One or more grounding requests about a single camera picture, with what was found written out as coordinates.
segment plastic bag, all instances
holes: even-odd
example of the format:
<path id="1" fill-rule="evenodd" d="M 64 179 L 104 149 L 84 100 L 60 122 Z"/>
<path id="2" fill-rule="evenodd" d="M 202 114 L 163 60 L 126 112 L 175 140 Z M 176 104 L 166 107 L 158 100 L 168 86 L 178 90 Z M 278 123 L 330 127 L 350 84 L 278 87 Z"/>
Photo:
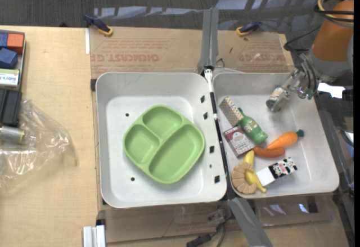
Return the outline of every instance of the plastic bag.
<path id="1" fill-rule="evenodd" d="M 14 130 L 24 131 L 23 143 L 7 140 L 0 129 L 0 188 L 28 178 L 62 154 L 72 156 L 77 163 L 70 135 L 58 122 L 25 99 L 20 102 L 18 116 L 18 129 Z"/>

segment divided plate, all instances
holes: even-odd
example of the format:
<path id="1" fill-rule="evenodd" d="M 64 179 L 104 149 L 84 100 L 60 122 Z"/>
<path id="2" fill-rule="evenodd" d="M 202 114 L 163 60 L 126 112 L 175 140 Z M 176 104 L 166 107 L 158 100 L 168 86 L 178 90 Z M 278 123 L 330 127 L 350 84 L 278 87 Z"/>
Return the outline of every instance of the divided plate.
<path id="1" fill-rule="evenodd" d="M 204 151 L 205 139 L 182 114 L 156 105 L 127 130 L 123 147 L 130 160 L 149 177 L 170 184 L 190 171 Z"/>

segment wooden table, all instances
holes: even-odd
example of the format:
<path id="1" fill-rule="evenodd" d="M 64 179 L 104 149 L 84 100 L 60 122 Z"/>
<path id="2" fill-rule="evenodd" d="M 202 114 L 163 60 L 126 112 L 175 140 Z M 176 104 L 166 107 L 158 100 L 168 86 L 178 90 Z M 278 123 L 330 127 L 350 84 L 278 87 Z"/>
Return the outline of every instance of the wooden table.
<path id="1" fill-rule="evenodd" d="M 54 161 L 0 197 L 0 246 L 81 246 L 82 228 L 94 226 L 97 184 L 91 66 L 84 28 L 0 26 L 26 32 L 23 97 L 63 125 L 79 159 Z M 266 228 L 274 246 L 347 246 L 335 204 L 330 222 Z M 203 246 L 216 246 L 218 237 Z M 111 246 L 185 246 L 196 236 Z M 248 246 L 241 231 L 231 231 L 222 246 Z"/>

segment orange carrot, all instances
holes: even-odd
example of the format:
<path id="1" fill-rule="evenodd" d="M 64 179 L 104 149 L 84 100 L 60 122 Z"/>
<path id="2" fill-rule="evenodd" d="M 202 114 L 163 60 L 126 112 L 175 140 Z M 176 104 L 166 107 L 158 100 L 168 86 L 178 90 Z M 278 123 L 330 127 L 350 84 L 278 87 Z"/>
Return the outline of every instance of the orange carrot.
<path id="1" fill-rule="evenodd" d="M 279 147 L 275 149 L 263 149 L 261 147 L 255 146 L 253 150 L 256 156 L 267 157 L 267 158 L 280 157 L 283 154 L 285 154 L 284 147 Z"/>
<path id="2" fill-rule="evenodd" d="M 293 131 L 286 132 L 283 135 L 277 137 L 274 141 L 272 141 L 266 147 L 266 149 L 276 149 L 279 147 L 285 147 L 294 144 L 299 137 L 304 137 L 304 131 L 298 130 L 297 132 L 293 132 Z"/>

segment toy banana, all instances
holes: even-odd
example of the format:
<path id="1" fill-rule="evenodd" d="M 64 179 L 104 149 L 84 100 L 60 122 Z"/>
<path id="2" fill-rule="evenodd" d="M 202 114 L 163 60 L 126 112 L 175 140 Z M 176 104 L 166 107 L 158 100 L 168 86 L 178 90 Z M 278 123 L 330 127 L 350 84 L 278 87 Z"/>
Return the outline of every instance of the toy banana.
<path id="1" fill-rule="evenodd" d="M 255 156 L 254 150 L 250 150 L 245 154 L 243 161 L 249 163 L 253 167 L 254 166 L 254 156 Z M 247 169 L 245 171 L 245 179 L 249 185 L 252 185 L 253 183 L 255 183 L 257 188 L 260 189 L 262 193 L 266 192 L 266 188 L 264 188 L 261 185 L 260 180 L 254 170 Z"/>

